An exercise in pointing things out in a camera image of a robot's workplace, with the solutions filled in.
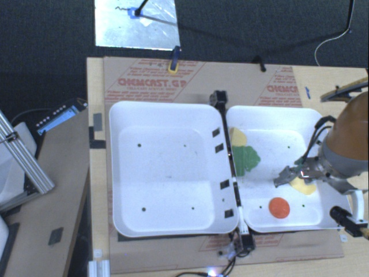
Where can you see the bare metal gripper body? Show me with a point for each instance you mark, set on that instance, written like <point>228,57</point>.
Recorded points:
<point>331,177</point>

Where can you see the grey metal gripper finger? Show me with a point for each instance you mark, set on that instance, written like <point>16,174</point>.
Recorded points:
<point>305,174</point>
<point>284,178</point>

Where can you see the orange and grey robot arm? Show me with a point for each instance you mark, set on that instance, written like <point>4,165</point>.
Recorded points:
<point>351,131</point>

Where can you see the yellow flat slice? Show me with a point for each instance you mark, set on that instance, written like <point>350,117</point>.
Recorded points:
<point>238,138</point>
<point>304,187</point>

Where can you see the white plastic tray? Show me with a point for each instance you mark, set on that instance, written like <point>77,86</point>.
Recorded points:
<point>170,169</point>
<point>276,160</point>

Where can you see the orange round disc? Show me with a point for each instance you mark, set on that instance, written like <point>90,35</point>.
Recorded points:
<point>279,208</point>

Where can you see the green flat leaf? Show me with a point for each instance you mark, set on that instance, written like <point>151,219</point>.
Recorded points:
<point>245,159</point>

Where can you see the thin black and white rod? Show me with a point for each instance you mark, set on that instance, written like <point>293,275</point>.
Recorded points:
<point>230,154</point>

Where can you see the brown cardboard board, red print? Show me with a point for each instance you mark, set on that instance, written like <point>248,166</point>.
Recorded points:
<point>245,79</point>

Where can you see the black cylinder on white bracket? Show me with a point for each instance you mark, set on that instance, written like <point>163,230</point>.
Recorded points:
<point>344,219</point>

